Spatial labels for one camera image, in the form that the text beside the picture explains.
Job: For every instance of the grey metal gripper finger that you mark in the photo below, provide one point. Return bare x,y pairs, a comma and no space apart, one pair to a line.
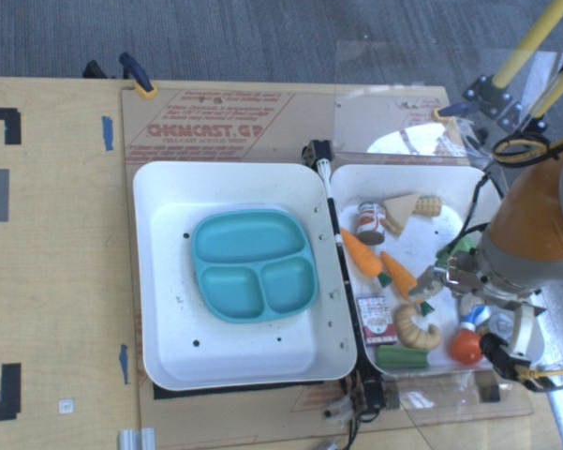
424,283

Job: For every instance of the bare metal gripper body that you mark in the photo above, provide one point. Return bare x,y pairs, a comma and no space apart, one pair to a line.
468,277

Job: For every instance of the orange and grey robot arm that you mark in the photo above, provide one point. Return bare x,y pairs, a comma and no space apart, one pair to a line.
529,214

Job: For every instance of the orange carrot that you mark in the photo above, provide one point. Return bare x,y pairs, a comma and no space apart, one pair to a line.
363,256
398,272

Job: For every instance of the white plastic tray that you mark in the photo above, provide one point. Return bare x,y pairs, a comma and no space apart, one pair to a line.
417,246
168,298

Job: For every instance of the beige croissant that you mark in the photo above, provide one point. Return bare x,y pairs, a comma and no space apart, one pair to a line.
410,328

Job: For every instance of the red and white carton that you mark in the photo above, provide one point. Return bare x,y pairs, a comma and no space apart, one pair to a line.
377,321

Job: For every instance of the beige bread slice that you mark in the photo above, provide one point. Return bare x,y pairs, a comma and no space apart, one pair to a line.
400,211

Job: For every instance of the yellow corn cob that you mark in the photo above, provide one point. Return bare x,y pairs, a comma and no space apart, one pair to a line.
428,205

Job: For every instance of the green cucumber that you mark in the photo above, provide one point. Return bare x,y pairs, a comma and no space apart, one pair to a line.
400,357

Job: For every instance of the red and white can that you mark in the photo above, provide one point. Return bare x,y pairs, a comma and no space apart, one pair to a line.
371,223

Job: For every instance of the blue divided plate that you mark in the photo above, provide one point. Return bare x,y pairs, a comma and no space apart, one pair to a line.
253,265

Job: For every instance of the brown cardboard board red print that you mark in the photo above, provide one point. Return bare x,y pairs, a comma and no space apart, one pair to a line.
271,124

